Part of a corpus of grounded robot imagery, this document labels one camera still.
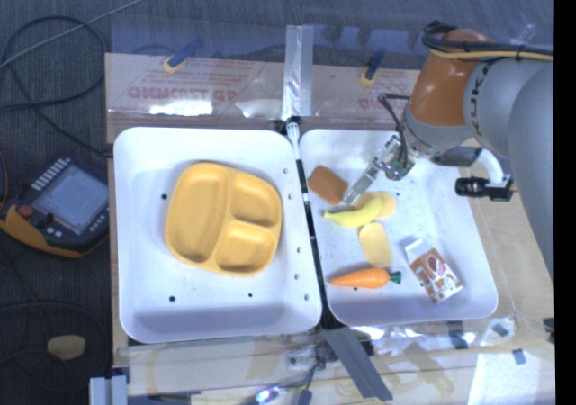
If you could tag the orange carrot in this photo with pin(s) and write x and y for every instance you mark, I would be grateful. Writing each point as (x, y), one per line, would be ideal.
(362, 279)

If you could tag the brown bread slice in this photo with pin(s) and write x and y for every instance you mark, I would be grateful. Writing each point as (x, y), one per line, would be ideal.
(326, 182)

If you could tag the white and brown carton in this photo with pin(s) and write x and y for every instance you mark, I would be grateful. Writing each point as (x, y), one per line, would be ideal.
(434, 272)

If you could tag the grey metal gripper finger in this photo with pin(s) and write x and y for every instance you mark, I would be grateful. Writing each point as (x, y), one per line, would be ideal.
(368, 185)
(358, 182)

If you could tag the yellow divided plate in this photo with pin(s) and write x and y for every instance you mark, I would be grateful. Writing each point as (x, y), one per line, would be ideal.
(198, 209)

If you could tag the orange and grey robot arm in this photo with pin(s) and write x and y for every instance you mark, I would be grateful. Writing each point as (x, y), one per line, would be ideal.
(504, 97)

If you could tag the white plastic tray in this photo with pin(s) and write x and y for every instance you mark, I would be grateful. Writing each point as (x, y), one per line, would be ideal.
(148, 286)
(450, 223)

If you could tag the yellow round biscuit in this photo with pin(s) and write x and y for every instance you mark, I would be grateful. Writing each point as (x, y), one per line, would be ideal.
(388, 206)

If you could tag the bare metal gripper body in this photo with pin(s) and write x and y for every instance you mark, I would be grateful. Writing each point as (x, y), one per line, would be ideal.
(394, 156)

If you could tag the yellow banana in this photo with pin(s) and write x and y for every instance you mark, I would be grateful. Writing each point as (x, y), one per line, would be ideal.
(355, 215)

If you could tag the brown cardboard board red print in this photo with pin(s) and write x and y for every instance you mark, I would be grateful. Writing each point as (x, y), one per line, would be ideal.
(189, 88)

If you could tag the pale yellow oval slice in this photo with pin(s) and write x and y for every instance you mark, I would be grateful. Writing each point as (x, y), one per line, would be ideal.
(375, 245)
(66, 346)

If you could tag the black cylinder on white bracket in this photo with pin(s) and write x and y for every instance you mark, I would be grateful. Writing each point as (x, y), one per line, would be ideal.
(486, 185)

